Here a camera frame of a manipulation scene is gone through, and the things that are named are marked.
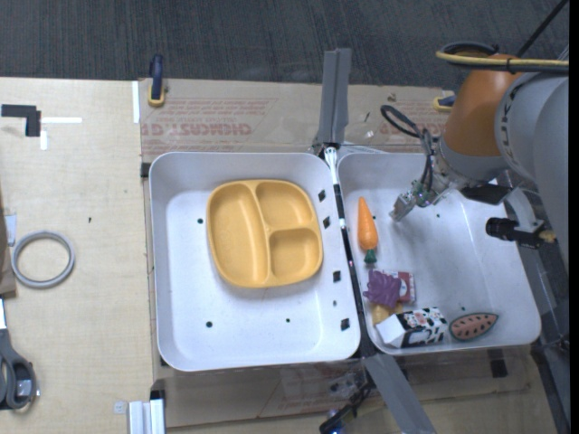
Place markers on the yellow toy food piece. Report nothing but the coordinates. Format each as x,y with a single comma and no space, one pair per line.
381,314

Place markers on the watermelon slice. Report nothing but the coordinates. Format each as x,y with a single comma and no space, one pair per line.
472,327

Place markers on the brown cardboard board red print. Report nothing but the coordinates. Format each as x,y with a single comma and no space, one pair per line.
253,125

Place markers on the cow print milk carton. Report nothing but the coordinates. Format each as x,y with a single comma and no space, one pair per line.
418,328

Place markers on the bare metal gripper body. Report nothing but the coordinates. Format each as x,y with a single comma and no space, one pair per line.
438,189

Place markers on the yellow divided plate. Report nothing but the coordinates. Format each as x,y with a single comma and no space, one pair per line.
240,238

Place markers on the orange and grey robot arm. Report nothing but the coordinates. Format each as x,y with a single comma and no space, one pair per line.
520,120

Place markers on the purple grapes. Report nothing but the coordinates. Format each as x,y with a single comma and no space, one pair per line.
382,287

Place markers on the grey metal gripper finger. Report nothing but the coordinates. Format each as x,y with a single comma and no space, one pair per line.
406,206
395,212

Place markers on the red and white carton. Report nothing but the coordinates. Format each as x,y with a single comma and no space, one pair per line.
406,285

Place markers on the black cylinder on white bracket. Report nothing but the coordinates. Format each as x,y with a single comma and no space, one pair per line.
502,229

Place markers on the white plastic tray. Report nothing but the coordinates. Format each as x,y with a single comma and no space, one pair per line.
452,269
253,323

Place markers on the grey scissors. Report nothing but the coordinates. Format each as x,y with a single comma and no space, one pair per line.
18,378

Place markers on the orange carrot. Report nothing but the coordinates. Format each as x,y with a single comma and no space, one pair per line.
367,229

